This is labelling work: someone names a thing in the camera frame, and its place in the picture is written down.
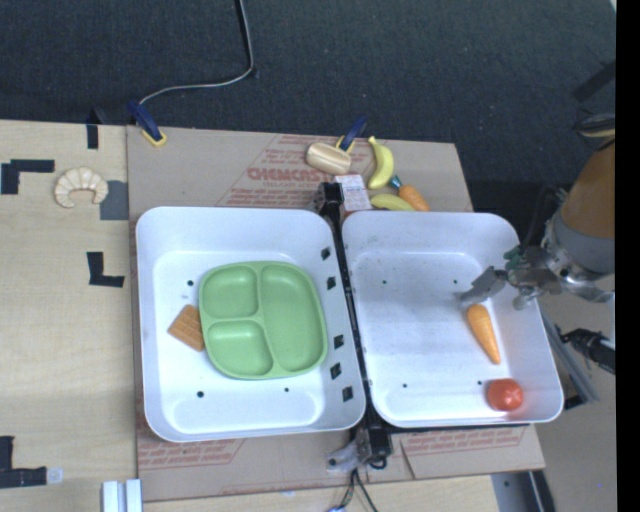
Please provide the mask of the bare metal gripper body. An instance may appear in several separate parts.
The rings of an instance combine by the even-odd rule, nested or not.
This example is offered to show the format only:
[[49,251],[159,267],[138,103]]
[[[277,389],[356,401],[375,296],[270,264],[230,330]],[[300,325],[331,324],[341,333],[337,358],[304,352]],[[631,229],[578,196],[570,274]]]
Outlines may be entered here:
[[609,303],[613,290],[600,288],[596,281],[603,277],[588,270],[560,248],[517,246],[504,254],[507,281],[519,293],[558,295],[569,293],[591,303]]

